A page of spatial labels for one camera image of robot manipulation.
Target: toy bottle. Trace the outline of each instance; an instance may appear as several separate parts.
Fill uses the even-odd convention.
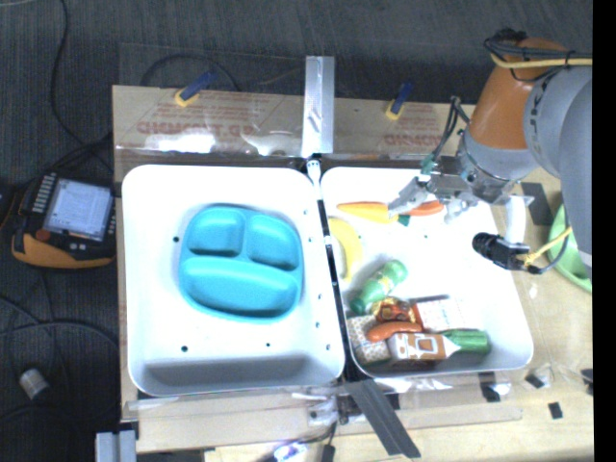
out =
[[[408,270],[401,261],[391,260],[368,279],[359,296],[350,302],[351,310],[357,315],[369,313],[372,304],[387,297],[407,275]]]

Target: blue divided plate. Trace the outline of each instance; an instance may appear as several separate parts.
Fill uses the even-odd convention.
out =
[[[301,240],[281,218],[233,205],[210,206],[189,223],[180,291],[197,310],[235,321],[290,314],[303,283]]]

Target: dark floor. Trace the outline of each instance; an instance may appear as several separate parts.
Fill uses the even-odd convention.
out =
[[[389,99],[411,79],[411,100],[473,103],[492,68],[482,42],[503,27],[592,52],[593,0],[0,0],[0,182],[24,184],[111,132],[111,87],[140,82],[154,60],[143,49],[330,55],[339,96]],[[225,63],[238,89],[262,90]],[[147,85],[182,83],[189,67],[178,57]],[[109,150],[100,158],[109,164]],[[111,176],[95,158],[79,172]],[[115,264],[40,270],[12,257],[8,228],[0,243],[0,460],[93,461],[94,433],[117,422]],[[52,407],[18,385],[30,367]]]

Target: orange handheld device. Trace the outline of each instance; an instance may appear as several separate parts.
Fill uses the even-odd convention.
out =
[[[26,189],[16,215],[13,256],[38,267],[86,269],[116,256],[116,210],[110,186],[50,171]]]

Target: yellow cable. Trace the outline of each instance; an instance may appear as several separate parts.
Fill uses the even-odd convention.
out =
[[[562,65],[591,65],[593,64],[592,58],[571,58],[567,59],[554,59],[554,60],[537,60],[534,62],[506,62],[501,60],[494,53],[491,53],[492,61],[503,68],[536,68],[538,66],[562,66]]]
[[[556,238],[544,244],[537,251],[531,251],[530,253],[528,253],[528,255],[524,259],[524,265],[528,267],[535,260],[537,260],[541,255],[543,255],[546,251],[552,248],[555,244],[558,244],[559,242],[567,238],[571,234],[571,231],[572,231],[572,228],[571,226],[569,226],[562,233],[560,233]]]

